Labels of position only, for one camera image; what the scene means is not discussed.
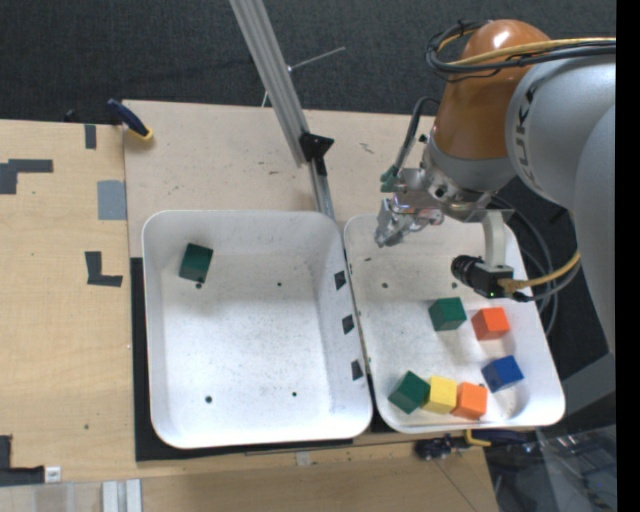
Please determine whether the black cylinder on white bracket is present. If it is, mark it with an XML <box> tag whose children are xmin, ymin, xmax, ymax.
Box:
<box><xmin>449</xmin><ymin>209</ymin><xmax>516</xmax><ymax>300</ymax></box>

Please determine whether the white plastic tray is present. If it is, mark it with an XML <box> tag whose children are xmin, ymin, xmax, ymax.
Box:
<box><xmin>141</xmin><ymin>209</ymin><xmax>374</xmax><ymax>450</ymax></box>
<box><xmin>342</xmin><ymin>213</ymin><xmax>567</xmax><ymax>435</ymax></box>

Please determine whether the blue cube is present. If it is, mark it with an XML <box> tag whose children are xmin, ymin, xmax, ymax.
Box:
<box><xmin>480</xmin><ymin>354</ymin><xmax>525</xmax><ymax>394</ymax></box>

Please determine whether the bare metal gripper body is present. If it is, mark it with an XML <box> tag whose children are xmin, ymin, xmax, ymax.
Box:
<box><xmin>385</xmin><ymin>166</ymin><xmax>495</xmax><ymax>232</ymax></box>

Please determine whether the green cube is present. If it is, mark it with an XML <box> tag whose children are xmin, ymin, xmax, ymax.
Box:
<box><xmin>387</xmin><ymin>370</ymin><xmax>432</xmax><ymax>416</ymax></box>
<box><xmin>178</xmin><ymin>242</ymin><xmax>215</xmax><ymax>284</ymax></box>
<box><xmin>427</xmin><ymin>296</ymin><xmax>468</xmax><ymax>333</ymax></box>

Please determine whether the yellow cube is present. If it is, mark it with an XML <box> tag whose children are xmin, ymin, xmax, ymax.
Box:
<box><xmin>421</xmin><ymin>375</ymin><xmax>459</xmax><ymax>416</ymax></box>

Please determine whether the orange cube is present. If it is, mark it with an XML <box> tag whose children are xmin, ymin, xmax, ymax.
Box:
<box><xmin>451</xmin><ymin>381</ymin><xmax>489</xmax><ymax>421</ymax></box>
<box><xmin>470</xmin><ymin>306</ymin><xmax>511</xmax><ymax>342</ymax></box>

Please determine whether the pale wood board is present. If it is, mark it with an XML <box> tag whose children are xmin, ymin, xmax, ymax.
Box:
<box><xmin>121</xmin><ymin>98</ymin><xmax>540</xmax><ymax>479</ymax></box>

